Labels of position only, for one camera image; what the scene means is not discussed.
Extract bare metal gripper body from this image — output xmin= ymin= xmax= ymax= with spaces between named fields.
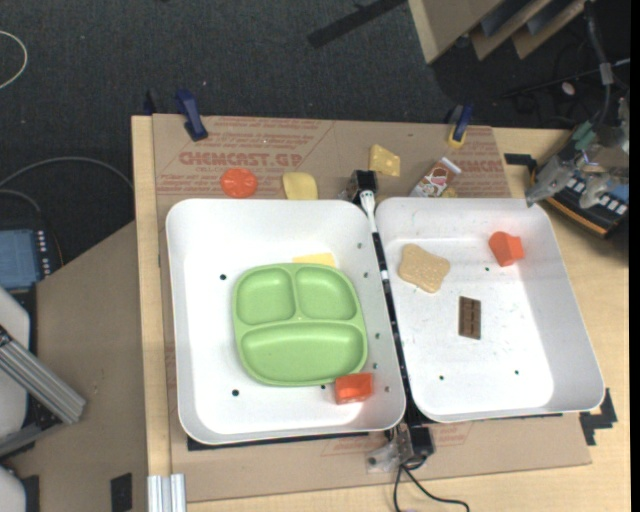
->
xmin=564 ymin=141 xmax=630 ymax=177

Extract orange toy block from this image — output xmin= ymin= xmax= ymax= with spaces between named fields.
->
xmin=487 ymin=230 xmax=526 ymax=268
xmin=333 ymin=371 xmax=376 ymax=406

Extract small printed carton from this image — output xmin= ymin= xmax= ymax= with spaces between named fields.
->
xmin=408 ymin=156 xmax=463 ymax=199

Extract tan toy bread slice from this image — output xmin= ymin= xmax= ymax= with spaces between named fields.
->
xmin=397 ymin=243 xmax=452 ymax=295

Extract brown chocolate bar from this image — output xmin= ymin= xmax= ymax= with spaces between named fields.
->
xmin=457 ymin=295 xmax=483 ymax=342

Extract yellow cheese wedge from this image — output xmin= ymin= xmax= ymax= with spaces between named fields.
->
xmin=367 ymin=143 xmax=402 ymax=178

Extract thin black and white rod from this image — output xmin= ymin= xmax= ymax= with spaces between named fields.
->
xmin=359 ymin=190 xmax=417 ymax=427

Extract white plastic tray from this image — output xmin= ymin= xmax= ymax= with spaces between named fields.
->
xmin=373 ymin=196 xmax=606 ymax=425
xmin=164 ymin=198 xmax=407 ymax=446

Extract yellow cheese slice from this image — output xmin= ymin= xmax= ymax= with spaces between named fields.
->
xmin=291 ymin=252 xmax=337 ymax=270

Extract pale yellow toy slice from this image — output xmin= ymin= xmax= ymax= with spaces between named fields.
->
xmin=281 ymin=172 xmax=320 ymax=202

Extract green divided plate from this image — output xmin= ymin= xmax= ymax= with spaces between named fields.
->
xmin=231 ymin=263 xmax=369 ymax=388

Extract orange round disc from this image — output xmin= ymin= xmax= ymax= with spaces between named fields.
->
xmin=219 ymin=167 xmax=260 ymax=199

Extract brown cardboard board red print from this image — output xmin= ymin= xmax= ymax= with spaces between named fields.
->
xmin=151 ymin=113 xmax=594 ymax=504

